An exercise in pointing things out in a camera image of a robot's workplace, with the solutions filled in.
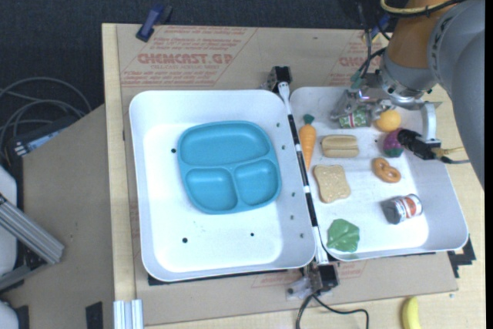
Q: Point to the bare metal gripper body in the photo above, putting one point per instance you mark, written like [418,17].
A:
[375,88]

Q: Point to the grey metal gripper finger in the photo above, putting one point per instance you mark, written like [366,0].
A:
[342,107]
[379,108]

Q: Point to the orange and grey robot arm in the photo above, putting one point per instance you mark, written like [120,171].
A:
[454,50]

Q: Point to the yellow orange fruit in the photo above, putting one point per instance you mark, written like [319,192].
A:
[388,120]

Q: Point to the green red and white packet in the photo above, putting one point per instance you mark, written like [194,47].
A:
[356,120]

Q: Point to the purple grapes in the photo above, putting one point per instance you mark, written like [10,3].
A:
[392,144]

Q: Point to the tan hot dog bun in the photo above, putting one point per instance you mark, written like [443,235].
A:
[340,146]

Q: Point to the orange carrot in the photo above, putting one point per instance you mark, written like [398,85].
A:
[307,142]

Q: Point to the orange pretzel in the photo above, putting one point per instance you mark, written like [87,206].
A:
[386,171]

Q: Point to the tan bread slice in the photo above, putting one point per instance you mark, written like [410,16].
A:
[331,184]

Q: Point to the thin black and white rod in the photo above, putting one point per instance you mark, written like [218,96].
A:
[304,181]

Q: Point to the red and white can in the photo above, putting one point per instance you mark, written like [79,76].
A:
[404,207]

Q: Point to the white plastic tray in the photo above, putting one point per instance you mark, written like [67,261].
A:
[366,212]
[161,181]

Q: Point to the green lettuce leaf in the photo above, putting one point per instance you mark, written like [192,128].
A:
[343,236]

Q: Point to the blue divided plate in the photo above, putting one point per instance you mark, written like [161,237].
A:
[227,165]

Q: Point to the brown cardboard board red print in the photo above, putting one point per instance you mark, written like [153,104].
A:
[215,61]

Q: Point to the yellow banana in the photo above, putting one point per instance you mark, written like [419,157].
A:
[411,314]

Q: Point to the black cylinder on white bracket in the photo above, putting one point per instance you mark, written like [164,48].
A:
[418,144]

